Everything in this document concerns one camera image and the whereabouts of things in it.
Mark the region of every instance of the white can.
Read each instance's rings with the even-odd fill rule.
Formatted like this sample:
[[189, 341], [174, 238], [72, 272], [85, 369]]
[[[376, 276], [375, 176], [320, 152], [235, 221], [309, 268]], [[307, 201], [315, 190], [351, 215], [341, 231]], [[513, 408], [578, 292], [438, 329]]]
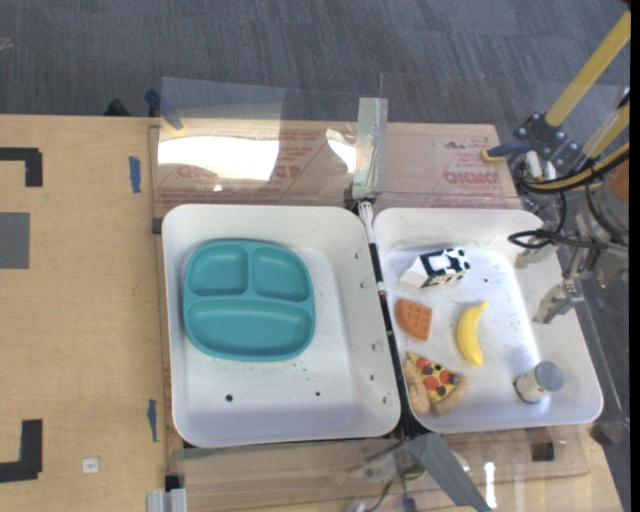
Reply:
[[513, 383], [516, 393], [525, 402], [535, 404], [564, 385], [562, 370], [551, 361], [542, 361]]

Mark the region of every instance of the yellow tube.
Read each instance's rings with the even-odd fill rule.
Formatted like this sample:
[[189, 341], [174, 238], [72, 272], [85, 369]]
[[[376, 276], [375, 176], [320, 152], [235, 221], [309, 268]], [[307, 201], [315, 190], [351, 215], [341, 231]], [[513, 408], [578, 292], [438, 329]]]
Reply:
[[599, 157], [606, 147], [611, 144], [629, 124], [630, 109], [631, 103], [627, 102], [613, 119], [607, 119], [598, 131], [584, 144], [582, 148], [583, 153], [589, 158], [595, 159]]
[[545, 115], [550, 126], [560, 126], [571, 111], [576, 108], [589, 88], [600, 77], [616, 55], [631, 38], [631, 10], [627, 9], [618, 22], [603, 39], [589, 60], [582, 66], [575, 78], [556, 100]]

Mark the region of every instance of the black corner marker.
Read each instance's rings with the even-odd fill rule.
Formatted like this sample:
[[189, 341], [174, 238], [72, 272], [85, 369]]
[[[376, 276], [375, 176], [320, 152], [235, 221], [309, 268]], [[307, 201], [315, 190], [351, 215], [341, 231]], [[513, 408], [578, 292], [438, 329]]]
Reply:
[[42, 472], [42, 420], [23, 420], [20, 457], [0, 462], [0, 483], [36, 480]]
[[25, 187], [42, 186], [42, 153], [38, 148], [0, 148], [0, 160], [24, 162]]

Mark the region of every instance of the toy banana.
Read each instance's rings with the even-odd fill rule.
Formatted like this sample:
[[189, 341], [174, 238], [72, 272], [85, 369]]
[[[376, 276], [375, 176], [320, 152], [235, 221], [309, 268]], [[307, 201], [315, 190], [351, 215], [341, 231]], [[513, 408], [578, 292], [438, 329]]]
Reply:
[[456, 330], [458, 348], [464, 358], [476, 366], [482, 366], [484, 363], [476, 330], [482, 312], [488, 307], [489, 303], [486, 300], [482, 301], [476, 306], [465, 309], [458, 319], [458, 327]]

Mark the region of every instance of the small white square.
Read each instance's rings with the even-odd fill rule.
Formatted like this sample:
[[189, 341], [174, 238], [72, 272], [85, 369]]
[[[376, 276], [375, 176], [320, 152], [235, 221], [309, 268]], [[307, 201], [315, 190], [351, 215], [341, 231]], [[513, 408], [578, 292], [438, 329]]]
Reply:
[[100, 471], [100, 457], [85, 457], [82, 459], [83, 473], [97, 473]]

